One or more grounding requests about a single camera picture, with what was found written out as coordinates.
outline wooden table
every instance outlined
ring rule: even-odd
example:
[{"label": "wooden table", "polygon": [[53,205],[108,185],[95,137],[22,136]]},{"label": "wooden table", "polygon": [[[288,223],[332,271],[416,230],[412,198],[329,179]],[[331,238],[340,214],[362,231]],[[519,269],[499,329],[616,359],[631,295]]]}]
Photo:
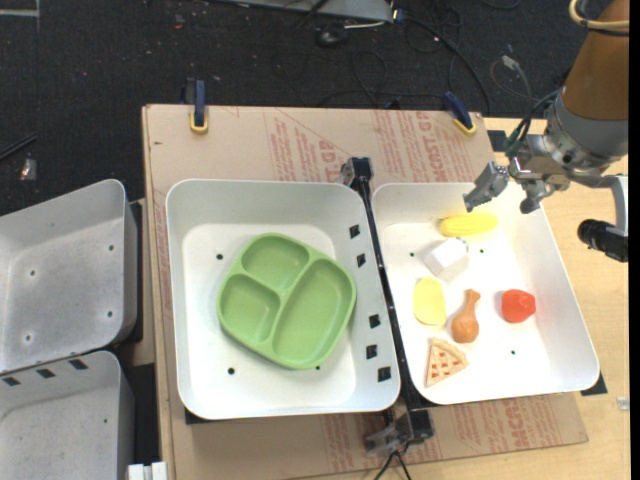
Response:
[{"label": "wooden table", "polygon": [[[151,167],[149,123],[143,112],[143,135],[146,171],[146,201],[153,208],[157,197],[154,173]],[[484,119],[487,130],[510,132],[516,120]],[[541,133],[543,122],[534,122],[531,132]],[[496,159],[504,163],[504,156],[497,153]],[[609,172],[627,172],[624,159],[612,166]],[[628,265],[589,250],[577,238],[579,224],[587,218],[615,222],[613,198],[609,190],[593,190],[572,184],[566,192],[554,194],[543,203],[554,232],[558,248],[565,263],[568,276],[589,329],[608,392],[583,396],[576,393],[588,442],[579,445],[559,446],[526,452],[507,453],[430,462],[409,466],[411,477],[419,479],[517,479],[538,480],[541,477],[554,479],[627,479],[631,476],[630,460],[630,413],[624,408],[629,399],[629,277]],[[150,243],[150,269],[154,306],[161,304],[158,261],[163,251],[156,243],[156,214],[149,211],[147,230]],[[162,336],[162,316],[155,311],[156,373],[158,382],[158,411],[160,418],[160,448],[162,460],[169,465],[170,477],[175,478],[175,450],[172,433],[170,387],[167,384],[168,364],[171,358],[165,354]],[[377,470],[368,473],[355,471],[340,475],[315,477],[319,479],[363,480],[372,479]],[[385,478],[404,478],[399,468],[393,468]]]}]

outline black hole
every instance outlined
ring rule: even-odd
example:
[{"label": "black hole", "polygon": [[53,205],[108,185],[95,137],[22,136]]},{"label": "black hole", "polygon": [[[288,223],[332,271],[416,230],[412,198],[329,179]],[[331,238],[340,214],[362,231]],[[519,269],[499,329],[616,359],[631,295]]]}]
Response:
[{"label": "black hole", "polygon": [[89,368],[86,364],[80,361],[80,359],[72,359],[71,361],[69,361],[69,364],[76,370],[87,370]]},{"label": "black hole", "polygon": [[11,387],[17,386],[18,384],[20,384],[20,381],[13,377],[7,377],[6,379],[2,379],[2,380],[5,382],[5,384],[8,384]]},{"label": "black hole", "polygon": [[378,368],[378,382],[384,382],[385,380],[389,380],[390,378],[391,368],[389,366]]},{"label": "black hole", "polygon": [[51,377],[56,376],[55,373],[53,373],[51,370],[48,370],[47,368],[43,368],[42,370],[36,370],[36,371],[38,372],[40,377],[42,377],[43,379],[50,379]]},{"label": "black hole", "polygon": [[367,359],[378,355],[378,345],[367,345]]}]

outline green plate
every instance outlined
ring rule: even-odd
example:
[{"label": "green plate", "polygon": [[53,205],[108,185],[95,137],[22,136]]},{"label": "green plate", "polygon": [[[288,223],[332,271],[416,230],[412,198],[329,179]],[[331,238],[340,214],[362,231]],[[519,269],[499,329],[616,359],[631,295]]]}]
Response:
[{"label": "green plate", "polygon": [[353,312],[356,287],[335,260],[285,235],[245,246],[217,299],[223,329],[288,368],[318,366],[333,352]]}]

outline white tray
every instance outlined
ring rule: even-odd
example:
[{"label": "white tray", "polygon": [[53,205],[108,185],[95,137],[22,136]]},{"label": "white tray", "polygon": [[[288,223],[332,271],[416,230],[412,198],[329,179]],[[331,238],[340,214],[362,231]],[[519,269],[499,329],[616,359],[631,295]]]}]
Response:
[{"label": "white tray", "polygon": [[[466,183],[390,184],[373,195],[382,256],[415,387],[432,402],[454,404],[593,386],[598,359],[546,215],[542,209],[522,215],[524,192],[510,183],[502,195],[474,210],[496,215],[499,227],[465,237],[470,249],[465,268],[438,278],[449,317],[462,308],[467,288],[481,294],[476,306],[480,334],[471,344],[456,344],[470,366],[425,388],[430,339],[455,342],[449,332],[451,318],[436,327],[413,316],[416,282],[436,277],[420,257],[446,239],[439,231],[440,219],[466,213],[462,194],[472,189]],[[502,318],[500,297],[511,288],[536,298],[536,313],[520,324]]]},{"label": "white tray", "polygon": [[120,364],[94,352],[0,377],[0,478],[124,480],[134,401]]},{"label": "white tray", "polygon": [[137,316],[136,244],[116,180],[0,218],[0,374],[126,338]]},{"label": "white tray", "polygon": [[[379,411],[394,403],[395,348],[358,194],[329,183],[185,180],[170,190],[166,209],[178,391],[189,411],[215,420]],[[356,284],[347,330],[317,369],[272,363],[227,336],[217,318],[228,268],[267,232],[334,258]]]}]

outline gray tray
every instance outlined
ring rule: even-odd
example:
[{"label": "gray tray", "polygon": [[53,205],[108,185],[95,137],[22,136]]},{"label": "gray tray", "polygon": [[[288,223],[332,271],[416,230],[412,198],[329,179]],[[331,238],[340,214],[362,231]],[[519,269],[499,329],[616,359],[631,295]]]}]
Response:
[{"label": "gray tray", "polygon": [[137,316],[137,232],[106,180],[0,218],[0,374],[103,348]]},{"label": "gray tray", "polygon": [[134,400],[105,351],[0,377],[0,478],[123,480]]}]

